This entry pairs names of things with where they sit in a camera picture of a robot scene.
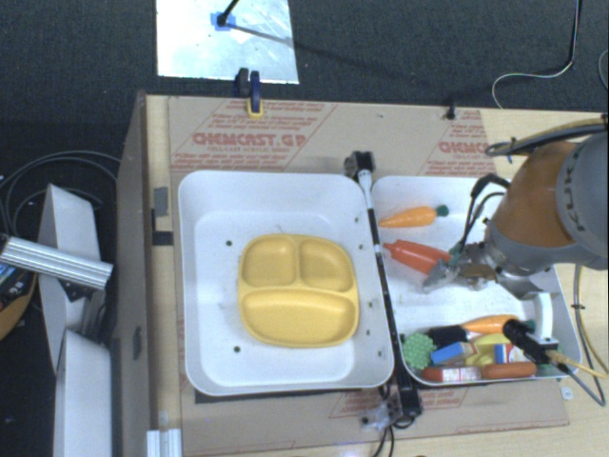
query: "white tray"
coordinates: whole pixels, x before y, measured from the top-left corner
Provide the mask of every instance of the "white tray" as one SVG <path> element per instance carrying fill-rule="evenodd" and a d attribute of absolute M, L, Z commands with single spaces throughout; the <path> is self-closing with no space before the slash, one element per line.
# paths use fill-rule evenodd
<path fill-rule="evenodd" d="M 449 250 L 462 236 L 470 201 L 469 193 L 475 182 L 475 179 L 467 178 L 406 176 L 381 178 L 372 189 L 372 199 L 379 221 L 401 210 L 420 206 L 435 208 L 439 205 L 447 205 L 450 210 L 447 217 L 437 218 L 433 224 L 426 227 L 379 228 L 382 243 L 391 244 L 396 239 L 403 239 Z M 502 189 L 493 185 L 488 186 L 482 192 L 479 201 L 492 191 L 502 191 Z M 500 197 L 489 199 L 482 218 L 485 216 L 490 218 L 500 200 Z M 470 232 L 467 242 L 480 242 L 483 236 L 484 224 L 479 221 Z M 392 259 L 387 251 L 384 252 L 384 259 L 396 327 L 399 333 L 406 336 L 415 331 L 457 325 L 486 315 L 505 313 L 514 314 L 522 320 L 539 320 L 540 314 L 536 312 L 533 300 L 521 301 L 494 282 L 490 282 L 480 291 L 453 283 L 425 294 L 422 292 L 424 274 Z M 580 361 L 580 346 L 556 272 L 551 269 L 540 273 L 535 276 L 534 281 L 537 286 L 552 293 L 552 336 L 560 341 L 560 349 L 563 353 Z M 406 367 L 416 379 L 428 386 L 444 385 L 444 383 L 423 380 L 417 370 L 407 365 Z M 555 368 L 544 367 L 538 370 L 536 377 L 563 376 L 564 374 Z"/>
<path fill-rule="evenodd" d="M 196 171 L 178 193 L 186 369 L 200 391 L 234 395 L 377 387 L 394 367 L 366 206 L 333 174 Z M 281 348 L 246 331 L 237 305 L 239 256 L 269 233 L 326 238 L 350 255 L 360 323 L 331 348 Z"/>

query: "yellow plate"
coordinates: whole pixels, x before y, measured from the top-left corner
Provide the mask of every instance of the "yellow plate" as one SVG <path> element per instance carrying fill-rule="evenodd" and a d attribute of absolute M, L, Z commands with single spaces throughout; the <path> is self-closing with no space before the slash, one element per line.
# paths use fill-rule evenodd
<path fill-rule="evenodd" d="M 351 259 L 320 237 L 270 234 L 251 241 L 241 256 L 238 296 L 247 331 L 277 346 L 338 345 L 360 317 Z"/>

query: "blue tape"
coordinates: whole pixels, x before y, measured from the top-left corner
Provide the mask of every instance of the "blue tape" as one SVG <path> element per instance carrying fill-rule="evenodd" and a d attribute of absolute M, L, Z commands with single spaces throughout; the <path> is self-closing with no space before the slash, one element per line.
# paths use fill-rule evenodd
<path fill-rule="evenodd" d="M 230 13 L 228 15 L 228 18 L 226 19 L 226 25 L 225 26 L 219 26 L 218 25 L 218 17 L 220 17 L 220 15 L 222 15 L 222 12 L 220 12 L 220 11 L 213 12 L 213 13 L 211 13 L 209 15 L 209 18 L 210 18 L 210 21 L 211 21 L 211 25 L 217 31 L 219 31 L 219 32 L 228 32 L 228 31 L 230 31 L 230 26 L 236 26 L 237 25 L 237 18 L 232 13 Z"/>

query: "dark floor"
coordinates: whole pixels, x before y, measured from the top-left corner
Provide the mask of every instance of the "dark floor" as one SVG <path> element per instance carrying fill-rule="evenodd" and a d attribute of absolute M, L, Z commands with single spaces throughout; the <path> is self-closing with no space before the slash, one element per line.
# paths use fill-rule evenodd
<path fill-rule="evenodd" d="M 289 0 L 301 84 L 268 85 L 264 95 L 492 108 L 500 75 L 564 66 L 575 1 Z M 119 157 L 138 89 L 230 94 L 226 82 L 156 75 L 155 0 L 0 0 L 0 15 L 0 176 L 61 150 Z M 608 28 L 609 0 L 583 0 L 575 66 L 558 79 L 501 82 L 503 106 L 607 110 L 599 56 Z M 602 67 L 606 75 L 606 59 Z M 100 196 L 100 236 L 111 257 L 109 186 L 91 174 L 75 165 L 38 171 L 15 201 L 47 181 Z M 20 216 L 24 236 L 35 235 L 39 206 Z M 37 306 L 0 342 L 2 457 L 51 455 L 54 381 Z"/>

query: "orange carrot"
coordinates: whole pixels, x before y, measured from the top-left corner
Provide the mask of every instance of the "orange carrot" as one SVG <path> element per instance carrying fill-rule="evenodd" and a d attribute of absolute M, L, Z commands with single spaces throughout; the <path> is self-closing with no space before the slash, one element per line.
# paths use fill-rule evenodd
<path fill-rule="evenodd" d="M 379 222 L 380 227 L 423 227 L 430 225 L 437 216 L 445 217 L 448 215 L 448 207 L 440 205 L 436 209 L 431 207 L 415 207 L 406 209 L 389 218 Z"/>
<path fill-rule="evenodd" d="M 438 248 L 431 248 L 416 242 L 397 240 L 393 244 L 383 244 L 391 252 L 391 257 L 423 274 L 429 274 L 440 259 L 450 261 L 450 254 Z"/>
<path fill-rule="evenodd" d="M 505 322 L 514 318 L 517 317 L 514 315 L 483 316 L 482 318 L 470 320 L 469 322 L 462 324 L 462 327 L 466 330 L 483 334 L 502 333 Z"/>

